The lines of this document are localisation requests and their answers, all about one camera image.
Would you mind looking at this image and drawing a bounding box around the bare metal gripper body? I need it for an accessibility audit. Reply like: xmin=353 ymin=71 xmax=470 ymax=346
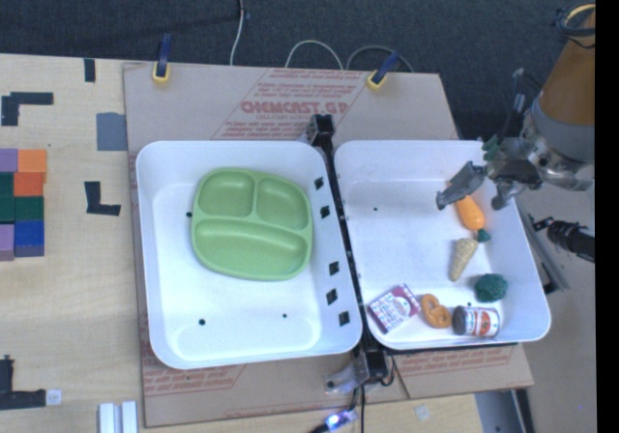
xmin=485 ymin=136 xmax=595 ymax=192

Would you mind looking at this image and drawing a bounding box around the orange carrot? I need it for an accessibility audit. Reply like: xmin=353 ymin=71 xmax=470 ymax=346
xmin=453 ymin=193 xmax=492 ymax=244

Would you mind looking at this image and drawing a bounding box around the cream toy corn cone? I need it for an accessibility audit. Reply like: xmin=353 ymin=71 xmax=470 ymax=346
xmin=448 ymin=237 xmax=481 ymax=283

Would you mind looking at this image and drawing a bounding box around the white plastic tray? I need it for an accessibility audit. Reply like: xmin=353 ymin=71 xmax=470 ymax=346
xmin=333 ymin=138 xmax=553 ymax=352
xmin=134 ymin=139 xmax=365 ymax=371

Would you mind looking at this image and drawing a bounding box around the green broccoli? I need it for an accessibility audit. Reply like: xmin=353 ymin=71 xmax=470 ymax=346
xmin=473 ymin=273 xmax=510 ymax=303

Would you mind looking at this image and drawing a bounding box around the small red and white can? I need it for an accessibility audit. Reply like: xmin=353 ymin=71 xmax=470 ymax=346
xmin=451 ymin=304 xmax=501 ymax=339

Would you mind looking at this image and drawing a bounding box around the orange pretzel biscuit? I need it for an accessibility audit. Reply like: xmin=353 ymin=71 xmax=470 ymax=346
xmin=419 ymin=293 xmax=454 ymax=331

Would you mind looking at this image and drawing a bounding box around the pink and purple carton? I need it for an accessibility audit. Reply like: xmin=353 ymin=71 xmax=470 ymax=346
xmin=366 ymin=282 xmax=423 ymax=336

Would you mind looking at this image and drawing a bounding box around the green divided plate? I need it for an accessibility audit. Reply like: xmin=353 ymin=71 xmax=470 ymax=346
xmin=190 ymin=166 xmax=315 ymax=283

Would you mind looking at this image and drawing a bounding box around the brown cardboard board red print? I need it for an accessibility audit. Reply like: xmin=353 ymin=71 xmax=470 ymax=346
xmin=121 ymin=61 xmax=536 ymax=429

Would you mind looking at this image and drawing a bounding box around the white rectangular block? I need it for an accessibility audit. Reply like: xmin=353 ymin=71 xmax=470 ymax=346
xmin=98 ymin=401 xmax=121 ymax=433
xmin=120 ymin=400 xmax=139 ymax=433

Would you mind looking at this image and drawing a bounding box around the orange cube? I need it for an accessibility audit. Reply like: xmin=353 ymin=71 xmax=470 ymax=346
xmin=17 ymin=148 xmax=48 ymax=177

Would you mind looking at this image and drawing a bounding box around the red-orange cube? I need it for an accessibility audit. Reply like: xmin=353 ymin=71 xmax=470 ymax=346
xmin=13 ymin=171 xmax=46 ymax=198

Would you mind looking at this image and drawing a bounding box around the green cube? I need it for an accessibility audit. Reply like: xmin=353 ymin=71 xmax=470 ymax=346
xmin=14 ymin=195 xmax=45 ymax=223
xmin=0 ymin=172 xmax=16 ymax=225

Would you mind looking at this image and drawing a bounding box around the blue cube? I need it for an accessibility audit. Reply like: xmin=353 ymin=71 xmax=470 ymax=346
xmin=14 ymin=219 xmax=46 ymax=259

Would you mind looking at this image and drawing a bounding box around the purple cube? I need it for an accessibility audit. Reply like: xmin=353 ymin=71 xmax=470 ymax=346
xmin=0 ymin=148 xmax=20 ymax=175
xmin=0 ymin=223 xmax=16 ymax=263

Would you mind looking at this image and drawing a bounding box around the black cylinder on white bracket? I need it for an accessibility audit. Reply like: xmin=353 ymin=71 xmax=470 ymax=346
xmin=527 ymin=214 xmax=597 ymax=264

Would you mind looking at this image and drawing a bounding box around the black block with thin wires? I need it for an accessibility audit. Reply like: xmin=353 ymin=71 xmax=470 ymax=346
xmin=308 ymin=113 xmax=337 ymax=148
xmin=356 ymin=347 xmax=394 ymax=385

